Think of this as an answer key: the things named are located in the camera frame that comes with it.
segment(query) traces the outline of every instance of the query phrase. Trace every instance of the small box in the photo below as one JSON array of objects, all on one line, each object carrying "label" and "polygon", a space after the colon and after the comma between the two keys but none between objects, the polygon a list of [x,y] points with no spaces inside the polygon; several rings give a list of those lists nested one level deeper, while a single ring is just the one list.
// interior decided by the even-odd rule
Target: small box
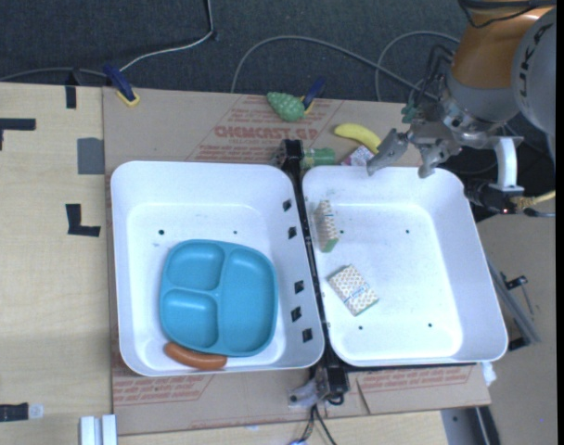
[{"label": "small box", "polygon": [[351,314],[356,316],[378,302],[375,290],[353,265],[345,267],[329,278],[329,284],[340,296]]}]

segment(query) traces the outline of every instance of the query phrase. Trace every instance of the cardboard box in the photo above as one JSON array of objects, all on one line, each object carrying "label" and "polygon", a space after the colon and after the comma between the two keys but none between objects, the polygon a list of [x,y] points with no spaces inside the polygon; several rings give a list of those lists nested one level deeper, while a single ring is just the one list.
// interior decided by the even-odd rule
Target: cardboard box
[{"label": "cardboard box", "polygon": [[[120,435],[305,420],[307,411],[288,407],[288,392],[308,380],[306,370],[152,378],[125,366],[116,316],[110,176],[135,159],[268,163],[283,139],[301,139],[305,149],[333,148],[340,163],[359,145],[337,137],[334,127],[359,123],[382,138],[393,127],[407,129],[402,107],[320,99],[305,119],[289,123],[261,95],[136,92],[141,100],[129,108],[115,89],[103,89],[113,412]],[[419,162],[410,148],[400,165]],[[490,403],[478,364],[359,371],[349,378],[344,403],[327,406],[327,417]]]}]

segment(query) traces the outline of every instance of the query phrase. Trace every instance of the brown sausage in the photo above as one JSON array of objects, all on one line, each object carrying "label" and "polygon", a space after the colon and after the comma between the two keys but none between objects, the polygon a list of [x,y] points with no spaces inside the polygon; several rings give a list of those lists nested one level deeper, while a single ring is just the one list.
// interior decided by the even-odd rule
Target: brown sausage
[{"label": "brown sausage", "polygon": [[164,345],[165,354],[185,366],[195,367],[205,371],[221,369],[226,365],[226,356],[220,354],[205,354],[188,350],[176,343],[167,343]]}]

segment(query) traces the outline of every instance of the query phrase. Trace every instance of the yellow banana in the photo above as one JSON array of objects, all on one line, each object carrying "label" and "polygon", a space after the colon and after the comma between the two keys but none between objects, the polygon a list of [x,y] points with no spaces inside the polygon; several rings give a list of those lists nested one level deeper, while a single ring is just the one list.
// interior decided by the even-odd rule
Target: yellow banana
[{"label": "yellow banana", "polygon": [[373,152],[374,155],[378,153],[377,147],[381,143],[381,139],[376,133],[367,129],[364,125],[359,125],[358,123],[342,123],[336,127],[334,134],[360,142]]}]

